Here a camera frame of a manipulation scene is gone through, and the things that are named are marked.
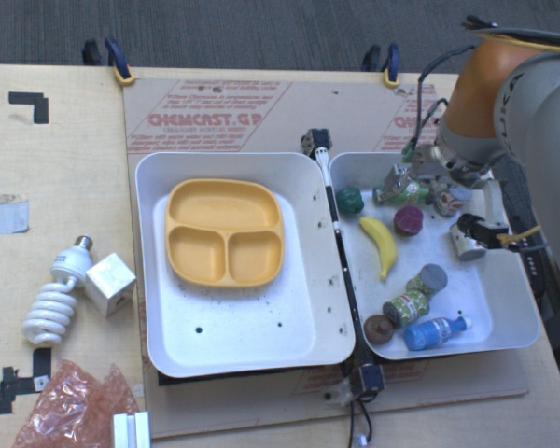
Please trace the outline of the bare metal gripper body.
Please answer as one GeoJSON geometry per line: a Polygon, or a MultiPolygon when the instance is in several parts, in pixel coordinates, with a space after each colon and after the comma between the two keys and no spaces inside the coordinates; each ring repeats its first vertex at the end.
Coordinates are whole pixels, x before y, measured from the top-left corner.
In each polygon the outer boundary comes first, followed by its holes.
{"type": "Polygon", "coordinates": [[[448,151],[443,153],[437,145],[429,144],[414,150],[410,170],[413,178],[420,181],[455,184],[468,189],[480,186],[490,172],[488,166],[473,166],[448,151]]]}

